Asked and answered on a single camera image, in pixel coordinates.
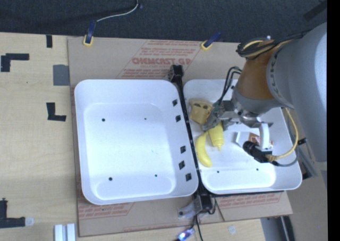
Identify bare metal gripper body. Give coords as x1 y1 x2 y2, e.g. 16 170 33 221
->
210 100 263 130

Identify yellow squeeze bottle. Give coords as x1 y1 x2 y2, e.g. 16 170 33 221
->
208 123 225 152

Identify beige toy bread slice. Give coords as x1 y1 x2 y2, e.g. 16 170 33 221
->
189 98 214 124

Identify thin black rod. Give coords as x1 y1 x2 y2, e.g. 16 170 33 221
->
174 74 206 198

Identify white and brown carton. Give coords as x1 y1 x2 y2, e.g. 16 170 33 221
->
233 131 275 151

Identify yellow banana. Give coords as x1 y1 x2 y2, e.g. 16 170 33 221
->
195 130 213 168

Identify white plastic tray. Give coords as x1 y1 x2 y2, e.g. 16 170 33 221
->
73 79 200 205
183 79 303 195

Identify brown cardboard board red print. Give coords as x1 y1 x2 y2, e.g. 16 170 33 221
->
66 36 294 237

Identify black cylinder on white bracket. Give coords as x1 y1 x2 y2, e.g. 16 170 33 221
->
242 122 274 164

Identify black block with thin wires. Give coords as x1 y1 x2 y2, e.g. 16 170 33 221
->
197 193 214 214
168 64 185 84

